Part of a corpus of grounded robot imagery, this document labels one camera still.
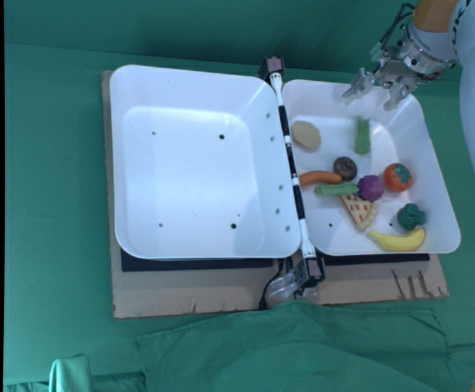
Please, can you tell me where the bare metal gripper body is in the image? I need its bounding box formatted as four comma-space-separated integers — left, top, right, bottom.
373, 22, 455, 90

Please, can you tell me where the green toy celery stick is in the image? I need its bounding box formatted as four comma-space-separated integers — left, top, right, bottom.
353, 115, 371, 156

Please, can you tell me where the white plastic tray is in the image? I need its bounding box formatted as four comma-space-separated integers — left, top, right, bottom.
281, 78, 462, 257
109, 64, 303, 260

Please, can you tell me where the tan toy potato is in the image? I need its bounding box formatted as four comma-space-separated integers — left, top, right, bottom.
290, 120, 322, 151

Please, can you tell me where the red toy tomato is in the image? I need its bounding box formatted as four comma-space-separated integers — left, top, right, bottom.
382, 162, 414, 193

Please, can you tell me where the dark brown toy doughnut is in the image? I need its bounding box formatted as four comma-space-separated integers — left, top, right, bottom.
333, 155, 358, 180

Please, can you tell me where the purple toy cabbage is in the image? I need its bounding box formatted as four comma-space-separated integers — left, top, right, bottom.
357, 174, 385, 202

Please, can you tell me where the black and white thin rod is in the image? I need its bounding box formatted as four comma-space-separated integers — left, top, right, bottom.
269, 71, 317, 261

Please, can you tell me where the orange toy sausage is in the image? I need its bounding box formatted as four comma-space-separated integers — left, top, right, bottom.
298, 170, 344, 188

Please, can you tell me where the green toy bean pod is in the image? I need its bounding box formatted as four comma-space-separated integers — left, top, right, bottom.
313, 181, 360, 197

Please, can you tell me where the green toy broccoli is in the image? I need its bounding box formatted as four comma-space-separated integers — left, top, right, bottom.
396, 203, 427, 231

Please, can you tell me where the toy pie slice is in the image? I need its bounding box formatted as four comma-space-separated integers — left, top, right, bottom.
339, 193, 380, 232

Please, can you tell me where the yellow banana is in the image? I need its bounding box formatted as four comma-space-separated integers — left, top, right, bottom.
367, 226, 426, 252

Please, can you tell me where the green cloth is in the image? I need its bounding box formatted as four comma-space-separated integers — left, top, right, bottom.
135, 298, 453, 392

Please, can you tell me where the brown cardboard board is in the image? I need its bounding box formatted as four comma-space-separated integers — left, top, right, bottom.
100, 69, 450, 320

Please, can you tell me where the black block with wires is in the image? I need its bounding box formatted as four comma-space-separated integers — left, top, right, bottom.
292, 256, 326, 288
258, 56, 286, 82

